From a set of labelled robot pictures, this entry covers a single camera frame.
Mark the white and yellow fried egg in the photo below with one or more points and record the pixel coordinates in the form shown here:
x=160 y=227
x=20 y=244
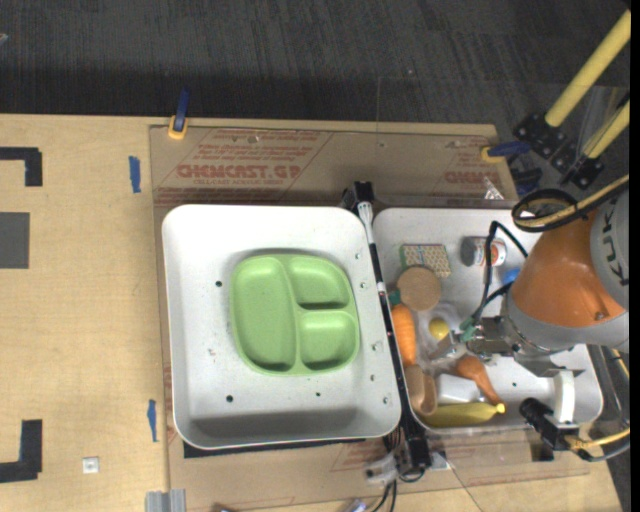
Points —
x=439 y=328

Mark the black cylinder on white bracket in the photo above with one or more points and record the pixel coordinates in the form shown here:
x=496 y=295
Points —
x=564 y=395

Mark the orange-brown chicken drumstick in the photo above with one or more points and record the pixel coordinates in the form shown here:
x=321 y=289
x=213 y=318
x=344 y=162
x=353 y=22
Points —
x=475 y=372

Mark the tan bread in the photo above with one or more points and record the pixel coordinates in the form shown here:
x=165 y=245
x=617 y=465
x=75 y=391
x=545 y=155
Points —
x=419 y=390

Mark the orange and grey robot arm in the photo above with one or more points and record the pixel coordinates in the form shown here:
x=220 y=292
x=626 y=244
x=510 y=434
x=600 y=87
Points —
x=560 y=285

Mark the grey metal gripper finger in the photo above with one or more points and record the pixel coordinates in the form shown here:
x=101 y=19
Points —
x=444 y=347

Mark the yellow banana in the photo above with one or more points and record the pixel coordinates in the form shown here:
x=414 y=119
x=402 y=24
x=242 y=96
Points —
x=460 y=415

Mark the round brown biscuit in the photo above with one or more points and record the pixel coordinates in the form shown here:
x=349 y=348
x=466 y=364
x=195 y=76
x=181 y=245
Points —
x=419 y=288

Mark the white plastic tray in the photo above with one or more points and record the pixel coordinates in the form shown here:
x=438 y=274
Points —
x=200 y=300
x=470 y=295

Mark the green divided plate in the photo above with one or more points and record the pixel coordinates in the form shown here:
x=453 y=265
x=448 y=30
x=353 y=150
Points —
x=270 y=315

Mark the brown cardboard board, red print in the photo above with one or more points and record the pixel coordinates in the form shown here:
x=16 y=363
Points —
x=280 y=165

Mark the white bottle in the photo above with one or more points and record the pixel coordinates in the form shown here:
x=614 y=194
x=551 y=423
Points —
x=457 y=390

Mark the orange carrot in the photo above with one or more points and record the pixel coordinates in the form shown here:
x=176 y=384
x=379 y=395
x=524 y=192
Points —
x=404 y=332

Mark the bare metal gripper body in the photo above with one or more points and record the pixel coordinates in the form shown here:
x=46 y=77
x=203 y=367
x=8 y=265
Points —
x=492 y=337

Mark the small can with red label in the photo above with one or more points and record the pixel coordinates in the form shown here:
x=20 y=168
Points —
x=475 y=251

